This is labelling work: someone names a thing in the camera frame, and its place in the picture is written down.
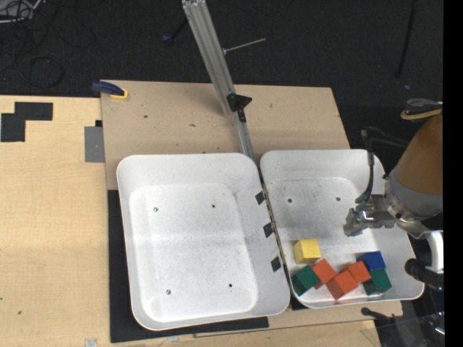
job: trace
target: black shape cutout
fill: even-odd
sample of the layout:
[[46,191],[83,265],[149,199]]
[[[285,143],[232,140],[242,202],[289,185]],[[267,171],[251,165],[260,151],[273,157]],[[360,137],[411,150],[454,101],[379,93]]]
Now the black shape cutout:
[[26,138],[26,121],[15,113],[1,115],[0,142],[24,142]]
[[280,262],[279,257],[275,257],[272,260],[271,264],[272,264],[273,272],[277,271],[281,267],[281,262]]
[[266,196],[263,194],[263,192],[260,192],[255,196],[255,199],[258,201],[258,204],[261,205],[264,200],[266,200]]
[[14,103],[14,112],[24,116],[26,121],[51,121],[53,119],[53,103]]
[[268,223],[263,227],[263,232],[266,233],[266,238],[268,238],[273,233],[272,223]]

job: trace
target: orange block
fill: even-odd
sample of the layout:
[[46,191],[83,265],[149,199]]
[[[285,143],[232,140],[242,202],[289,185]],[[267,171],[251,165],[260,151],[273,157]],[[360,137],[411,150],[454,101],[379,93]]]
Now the orange block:
[[353,263],[347,266],[347,269],[350,271],[350,273],[352,274],[352,277],[358,283],[364,283],[365,281],[371,279],[370,271],[368,271],[363,261],[358,261],[356,263]]
[[344,294],[356,289],[358,284],[350,271],[346,269],[327,282],[326,286],[334,299],[340,299]]
[[336,276],[336,271],[334,271],[329,262],[324,258],[314,264],[312,270],[320,279],[320,283],[314,287],[315,289],[319,289],[323,284],[326,284]]

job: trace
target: black mat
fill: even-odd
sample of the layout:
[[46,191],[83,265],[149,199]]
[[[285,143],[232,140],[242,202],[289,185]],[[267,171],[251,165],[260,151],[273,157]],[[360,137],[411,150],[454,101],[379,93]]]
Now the black mat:
[[125,254],[119,192],[108,191],[109,207],[109,302],[111,318],[111,342],[128,342],[149,338],[193,333],[216,333],[231,330],[250,330],[268,327],[267,317],[215,322],[194,327],[150,331],[135,320],[130,305],[129,278]]

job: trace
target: toy cube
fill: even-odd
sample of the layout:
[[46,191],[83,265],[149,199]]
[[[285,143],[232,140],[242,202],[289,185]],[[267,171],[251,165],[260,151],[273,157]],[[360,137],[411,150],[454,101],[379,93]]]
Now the toy cube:
[[319,283],[320,278],[313,272],[310,266],[306,266],[291,277],[291,282],[294,291],[300,296]]
[[392,288],[391,281],[384,269],[370,271],[371,279],[363,283],[367,295],[382,294]]
[[314,263],[321,257],[317,239],[301,239],[292,247],[296,263]]
[[383,260],[383,255],[381,254],[380,251],[366,252],[364,254],[361,254],[357,258],[357,261],[363,261],[368,271],[386,268],[386,264],[384,263],[384,260]]
[[323,284],[326,284],[336,276],[336,271],[334,271],[329,262],[324,258],[315,263],[312,266],[312,270],[320,278],[320,283],[314,285],[315,289],[319,289]]
[[350,271],[350,273],[352,274],[352,277],[358,283],[364,283],[365,281],[371,279],[371,274],[368,271],[363,261],[358,261],[356,263],[353,263],[347,266],[347,269]]
[[352,277],[350,271],[346,269],[327,282],[326,286],[334,299],[340,299],[344,294],[356,289],[357,281]]

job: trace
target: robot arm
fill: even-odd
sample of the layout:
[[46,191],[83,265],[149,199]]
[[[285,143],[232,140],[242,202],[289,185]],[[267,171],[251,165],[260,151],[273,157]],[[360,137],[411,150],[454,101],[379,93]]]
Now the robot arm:
[[[366,228],[392,228],[395,225],[416,239],[427,239],[432,264],[426,266],[411,259],[405,270],[432,287],[443,288],[442,231],[431,231],[421,221],[443,212],[443,116],[442,103],[417,107],[402,112],[403,119],[423,120],[412,141],[391,173],[386,177],[383,194],[371,194],[372,176],[365,192],[356,200],[346,217],[344,233],[360,235]],[[362,131],[364,140],[366,131]],[[368,143],[370,171],[374,163]]]

